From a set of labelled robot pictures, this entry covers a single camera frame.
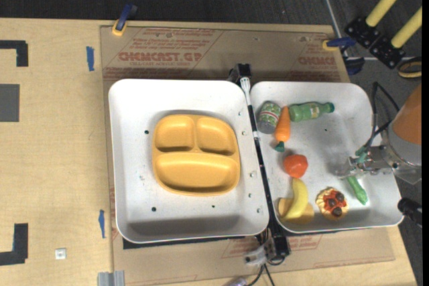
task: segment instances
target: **green can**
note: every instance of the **green can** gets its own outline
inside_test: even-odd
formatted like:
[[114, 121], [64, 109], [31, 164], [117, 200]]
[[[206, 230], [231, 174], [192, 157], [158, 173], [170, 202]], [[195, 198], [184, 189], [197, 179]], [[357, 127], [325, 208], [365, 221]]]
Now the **green can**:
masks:
[[280, 113], [282, 113], [280, 106], [274, 102], [266, 101], [257, 117], [257, 129], [262, 133], [274, 133], [275, 127], [279, 122]]

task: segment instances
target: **wooden table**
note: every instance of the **wooden table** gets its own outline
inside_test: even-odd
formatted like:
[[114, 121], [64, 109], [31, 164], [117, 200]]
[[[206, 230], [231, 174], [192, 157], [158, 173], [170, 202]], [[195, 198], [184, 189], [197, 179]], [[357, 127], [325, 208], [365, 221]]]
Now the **wooden table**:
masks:
[[[0, 19], [0, 40], [29, 44], [28, 67], [17, 67], [14, 50], [0, 50], [0, 84], [20, 85], [19, 122], [0, 123], [0, 252], [11, 250], [14, 224], [28, 223], [29, 234], [25, 263], [0, 266], [4, 285], [96, 285], [99, 272], [114, 270], [99, 50], [99, 28], [112, 24]], [[95, 49], [93, 72], [87, 46]], [[387, 232], [394, 261], [275, 273], [273, 279], [276, 285], [415, 285], [398, 228]], [[58, 248], [66, 248], [66, 259], [56, 259]], [[259, 284], [269, 285], [266, 276]]]

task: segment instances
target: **yellow plate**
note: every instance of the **yellow plate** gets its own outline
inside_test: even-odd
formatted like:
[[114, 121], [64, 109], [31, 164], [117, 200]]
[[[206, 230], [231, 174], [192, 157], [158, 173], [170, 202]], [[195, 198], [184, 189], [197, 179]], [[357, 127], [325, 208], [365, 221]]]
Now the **yellow plate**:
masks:
[[234, 131], [213, 117], [171, 115], [161, 119], [154, 131], [152, 161], [158, 183], [180, 194], [224, 194], [240, 178]]

